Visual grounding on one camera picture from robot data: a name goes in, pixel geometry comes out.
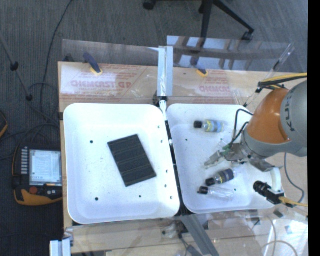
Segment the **red button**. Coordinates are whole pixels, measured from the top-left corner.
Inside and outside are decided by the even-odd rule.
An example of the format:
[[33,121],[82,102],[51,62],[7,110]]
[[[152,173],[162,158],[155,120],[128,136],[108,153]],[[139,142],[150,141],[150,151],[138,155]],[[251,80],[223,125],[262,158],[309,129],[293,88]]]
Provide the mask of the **red button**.
[[30,187],[29,192],[32,195],[36,195],[38,192],[38,189],[35,186],[32,186],[32,187]]

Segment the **gray floor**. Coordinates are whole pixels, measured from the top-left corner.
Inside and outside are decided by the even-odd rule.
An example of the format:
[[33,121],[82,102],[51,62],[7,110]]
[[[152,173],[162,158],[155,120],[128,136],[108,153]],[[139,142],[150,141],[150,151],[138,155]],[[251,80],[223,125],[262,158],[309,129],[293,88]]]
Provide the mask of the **gray floor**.
[[[69,0],[2,0],[0,31],[26,85],[44,80],[47,55],[58,22]],[[280,71],[308,71],[307,0],[225,0],[255,29],[254,41],[293,43],[295,51]],[[199,37],[200,1],[159,1],[154,10],[143,9],[143,0],[74,0],[57,30],[49,56],[45,81],[58,88],[57,62],[62,60],[62,39],[165,46],[167,36]],[[208,38],[240,39],[246,30],[216,7],[212,9]],[[34,106],[40,108],[40,87],[31,88]],[[43,111],[55,111],[57,97],[43,88]],[[0,44],[0,110],[9,130],[5,135],[27,130],[43,118],[26,104],[25,93]],[[59,131],[46,127],[43,134],[59,142]],[[11,189],[10,156],[17,139],[0,140],[0,255],[45,256],[49,240],[62,233],[62,204],[40,207],[18,205]]]

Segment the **white tray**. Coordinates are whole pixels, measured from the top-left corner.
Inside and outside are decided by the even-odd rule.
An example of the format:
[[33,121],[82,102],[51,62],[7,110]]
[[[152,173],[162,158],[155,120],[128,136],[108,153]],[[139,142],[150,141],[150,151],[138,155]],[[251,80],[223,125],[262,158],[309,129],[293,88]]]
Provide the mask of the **white tray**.
[[[233,167],[231,162],[226,160],[217,166],[205,169],[204,163],[218,150],[221,140],[226,143],[231,141],[236,111],[240,108],[245,109],[239,105],[173,104],[167,110],[183,202],[193,213],[267,209],[274,206],[253,189],[256,181],[272,184],[269,172],[263,173],[248,163]],[[223,121],[223,132],[205,132],[194,128],[194,121],[205,119]],[[250,115],[240,112],[238,129],[250,119]],[[197,193],[200,186],[205,186],[206,179],[228,168],[236,171],[236,177],[215,186],[233,190],[232,201],[225,202]]]
[[[168,218],[179,211],[168,135],[157,107],[76,103],[63,119],[68,212],[75,222]],[[107,143],[135,134],[156,177],[126,187]]]

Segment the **bottle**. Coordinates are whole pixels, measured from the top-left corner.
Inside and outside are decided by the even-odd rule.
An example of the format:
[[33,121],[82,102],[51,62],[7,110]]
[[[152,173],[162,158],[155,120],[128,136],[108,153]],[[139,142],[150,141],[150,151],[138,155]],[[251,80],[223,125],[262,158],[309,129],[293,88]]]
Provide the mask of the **bottle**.
[[235,178],[236,173],[232,169],[218,171],[212,178],[205,180],[205,184],[209,187],[214,184],[223,184]]
[[233,190],[218,186],[201,186],[198,193],[225,201],[231,201],[235,195]]
[[224,123],[217,120],[195,121],[194,128],[202,128],[205,132],[221,133],[224,129]]

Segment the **black bottle cap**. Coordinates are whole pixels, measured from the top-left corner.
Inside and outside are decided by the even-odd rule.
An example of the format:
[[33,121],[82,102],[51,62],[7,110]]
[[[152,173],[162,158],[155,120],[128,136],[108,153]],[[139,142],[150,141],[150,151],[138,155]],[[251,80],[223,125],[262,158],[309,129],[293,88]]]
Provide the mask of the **black bottle cap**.
[[208,178],[205,180],[205,184],[209,187],[209,186],[216,184],[216,182],[215,182],[214,178]]
[[204,195],[206,195],[206,194],[208,194],[208,187],[206,187],[206,186],[201,186],[200,188],[199,188],[199,194],[204,194]]
[[202,122],[201,121],[195,121],[193,124],[194,128],[202,128]]

